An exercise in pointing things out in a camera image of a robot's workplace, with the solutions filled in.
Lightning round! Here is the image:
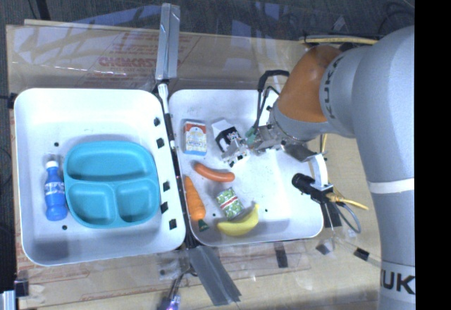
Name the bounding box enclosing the white and black carton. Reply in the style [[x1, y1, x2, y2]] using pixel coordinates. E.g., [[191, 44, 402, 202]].
[[211, 118, 245, 155]]

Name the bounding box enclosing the blue divided plate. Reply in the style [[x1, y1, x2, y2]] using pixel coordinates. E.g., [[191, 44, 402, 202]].
[[63, 141, 163, 230]]

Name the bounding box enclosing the green and white can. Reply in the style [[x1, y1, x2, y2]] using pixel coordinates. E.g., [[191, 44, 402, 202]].
[[215, 187, 245, 221]]

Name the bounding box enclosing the yellow banana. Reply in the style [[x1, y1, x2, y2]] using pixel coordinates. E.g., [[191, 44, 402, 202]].
[[216, 202, 261, 237]]

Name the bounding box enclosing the white plastic tray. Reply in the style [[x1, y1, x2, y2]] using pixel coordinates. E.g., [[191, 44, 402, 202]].
[[168, 89, 326, 248], [13, 87, 187, 267]]

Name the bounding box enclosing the black cylinder on white bracket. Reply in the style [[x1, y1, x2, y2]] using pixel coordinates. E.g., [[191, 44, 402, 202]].
[[291, 152, 335, 205]]

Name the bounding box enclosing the orange carrot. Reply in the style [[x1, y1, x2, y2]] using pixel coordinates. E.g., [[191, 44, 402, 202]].
[[183, 175, 210, 233]]

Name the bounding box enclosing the brown cardboard board, red print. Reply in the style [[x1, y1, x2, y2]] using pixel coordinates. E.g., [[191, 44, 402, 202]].
[[5, 19, 382, 310]]

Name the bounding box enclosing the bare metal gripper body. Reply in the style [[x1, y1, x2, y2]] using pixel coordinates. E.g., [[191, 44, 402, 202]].
[[251, 123, 283, 156]]

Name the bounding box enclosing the orange and white carton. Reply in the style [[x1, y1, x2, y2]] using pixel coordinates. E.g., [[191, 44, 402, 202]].
[[182, 120, 209, 157]]

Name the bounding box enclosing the blue plastic bottle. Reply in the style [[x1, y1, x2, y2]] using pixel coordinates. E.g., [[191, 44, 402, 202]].
[[44, 159, 69, 222]]

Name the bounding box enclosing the orange sausage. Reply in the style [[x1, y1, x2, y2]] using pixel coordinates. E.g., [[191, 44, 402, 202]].
[[192, 161, 236, 183]]

